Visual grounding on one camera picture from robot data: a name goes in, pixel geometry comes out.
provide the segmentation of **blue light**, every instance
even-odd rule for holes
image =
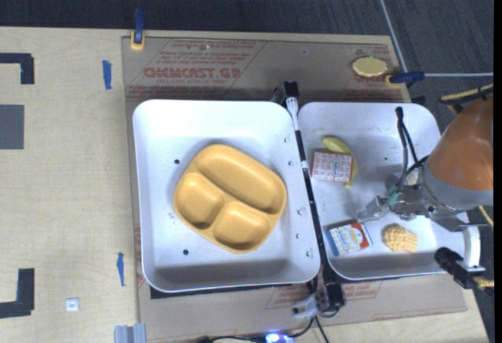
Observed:
[[[267,336],[265,336],[265,341],[267,343],[275,343],[279,341],[280,338],[281,337],[278,334],[268,334]]]
[[[265,336],[266,343],[288,343],[292,340],[288,338],[287,334],[268,334]]]

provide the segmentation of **black tape marking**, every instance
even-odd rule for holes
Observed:
[[[0,104],[0,150],[24,149],[24,106]]]
[[[21,85],[35,84],[35,64],[30,53],[0,53],[0,64],[19,64]]]
[[[29,316],[35,309],[35,270],[18,269],[16,300],[0,303],[0,319]]]

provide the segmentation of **yellow plastic mold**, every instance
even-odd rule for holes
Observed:
[[[178,217],[222,248],[244,254],[270,235],[286,207],[281,178],[245,153],[224,144],[202,149],[174,192]]]

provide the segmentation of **white cable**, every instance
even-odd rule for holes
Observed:
[[[382,10],[384,11],[385,20],[387,21],[389,31],[391,31],[391,38],[392,38],[392,41],[394,42],[395,50],[398,55],[399,63],[401,64],[402,71],[408,72],[408,68],[406,67],[406,63],[405,63],[404,59],[402,58],[401,48],[399,47],[398,39],[396,38],[395,33],[394,33],[394,28],[392,27],[391,18],[389,17],[389,14],[387,12],[387,7],[385,6],[385,1],[380,0],[380,4],[382,5]]]
[[[428,74],[425,73],[425,76],[430,78],[430,77],[455,77],[455,76],[460,76],[460,77],[481,77],[481,76],[493,76],[492,72],[479,72],[475,74]]]
[[[293,128],[295,131],[300,130],[298,125],[298,100],[295,97],[288,97],[286,99],[286,107],[291,114],[291,119],[293,120]]]

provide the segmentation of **white tray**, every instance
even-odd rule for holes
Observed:
[[[430,154],[440,132],[432,113],[418,104],[309,103],[300,109],[299,124],[310,166],[314,151],[325,148],[322,138],[327,136],[343,140],[358,162],[351,189],[346,189],[344,183],[311,179],[329,263],[345,279],[443,273],[434,259],[435,251],[446,246],[460,254],[464,252],[462,233],[448,232],[425,217],[403,221],[393,213],[366,222],[373,246],[364,250],[336,257],[326,241],[326,233],[333,225],[355,219],[356,212],[376,195],[384,195],[387,176],[402,172],[402,145],[395,115],[398,106],[403,108],[418,159]],[[459,217],[467,221],[465,213]],[[389,224],[399,224],[417,234],[418,251],[409,254],[389,250],[381,238],[382,230]]]
[[[133,114],[146,280],[181,292],[303,283],[320,259],[293,125],[270,102],[149,100]],[[180,176],[204,147],[229,144],[275,171],[288,202],[263,245],[235,254],[184,224],[173,209]]]

